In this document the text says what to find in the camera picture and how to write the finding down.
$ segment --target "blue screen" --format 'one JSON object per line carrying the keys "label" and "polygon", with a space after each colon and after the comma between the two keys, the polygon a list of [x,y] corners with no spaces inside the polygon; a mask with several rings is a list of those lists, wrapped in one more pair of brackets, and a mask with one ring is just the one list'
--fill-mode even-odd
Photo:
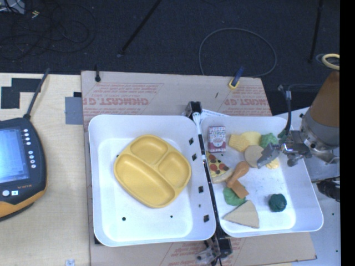
{"label": "blue screen", "polygon": [[0,183],[28,177],[20,129],[0,129]]}

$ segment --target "black floor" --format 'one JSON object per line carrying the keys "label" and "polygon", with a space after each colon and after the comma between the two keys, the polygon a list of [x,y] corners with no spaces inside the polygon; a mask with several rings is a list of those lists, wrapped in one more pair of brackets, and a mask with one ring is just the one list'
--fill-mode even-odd
{"label": "black floor", "polygon": [[[331,72],[321,56],[340,48],[340,0],[161,0],[130,43],[159,0],[13,1],[0,9],[0,72],[80,74],[97,65],[233,76],[243,66],[243,76],[261,78],[274,115],[286,111],[277,87],[321,85]],[[317,91],[295,88],[292,109],[310,106]]]}

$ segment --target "black pole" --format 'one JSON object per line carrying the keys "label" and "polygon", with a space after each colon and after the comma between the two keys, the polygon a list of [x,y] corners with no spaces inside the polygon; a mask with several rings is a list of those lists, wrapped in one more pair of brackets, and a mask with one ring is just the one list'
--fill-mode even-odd
{"label": "black pole", "polygon": [[133,39],[136,37],[136,35],[140,32],[140,30],[142,29],[142,27],[145,25],[145,23],[148,21],[148,19],[150,18],[150,16],[154,13],[155,9],[158,7],[158,5],[160,4],[162,0],[157,0],[155,2],[155,4],[153,5],[153,7],[150,9],[150,11],[148,12],[148,14],[145,16],[145,18],[143,19],[143,21],[140,23],[140,25],[137,27],[137,29],[134,31],[134,33],[131,35],[131,37],[128,39],[128,41],[126,42],[126,44],[122,47],[121,51],[119,54],[117,54],[117,57],[121,57],[123,56],[124,52],[126,51],[127,47],[129,46],[129,44],[133,41]]}
{"label": "black pole", "polygon": [[318,36],[318,30],[320,27],[320,20],[321,20],[321,13],[323,10],[323,2],[324,0],[319,0],[319,5],[318,5],[318,14],[317,14],[317,20],[316,20],[316,27],[315,27],[315,33],[313,35],[313,43],[312,43],[312,48],[311,48],[311,53],[310,57],[308,59],[308,62],[312,62],[313,56],[315,54],[315,49],[316,49],[316,43],[317,43],[317,36]]}

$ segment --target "control button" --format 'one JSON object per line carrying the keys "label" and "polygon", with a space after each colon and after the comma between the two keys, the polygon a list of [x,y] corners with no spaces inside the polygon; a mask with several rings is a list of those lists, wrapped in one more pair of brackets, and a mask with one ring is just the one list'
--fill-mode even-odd
{"label": "control button", "polygon": [[2,192],[2,196],[4,196],[4,197],[7,197],[7,196],[9,196],[10,195],[10,191],[9,190],[4,190],[3,192]]}

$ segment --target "white tray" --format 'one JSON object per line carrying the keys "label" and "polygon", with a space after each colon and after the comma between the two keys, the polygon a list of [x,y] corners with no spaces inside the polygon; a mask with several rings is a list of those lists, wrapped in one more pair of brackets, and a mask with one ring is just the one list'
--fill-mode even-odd
{"label": "white tray", "polygon": [[[207,147],[209,126],[225,126],[228,143],[231,134],[241,134],[246,131],[273,133],[277,136],[285,128],[286,120],[277,116],[208,116],[201,122],[205,147]],[[243,153],[228,145],[225,153],[214,153],[214,155],[233,169],[239,161],[244,160]],[[304,160],[299,160],[296,166],[289,167],[286,155],[281,153],[278,159],[279,168],[274,170],[266,166],[260,169],[250,168],[249,172],[239,179],[249,192],[246,198],[251,200],[257,209],[260,219],[259,229],[224,220],[223,216],[235,207],[225,202],[222,192],[226,183],[213,184],[220,224],[230,236],[251,237],[264,234],[311,232],[322,227],[323,214]],[[287,206],[282,212],[270,211],[268,198],[274,193],[282,193],[286,197]]]}
{"label": "white tray", "polygon": [[[146,134],[179,150],[192,169],[187,186],[164,208],[150,208],[137,201],[113,172],[116,156]],[[192,120],[185,116],[98,115],[89,124],[89,142],[94,233],[103,245],[199,241],[213,236],[216,220]]]}

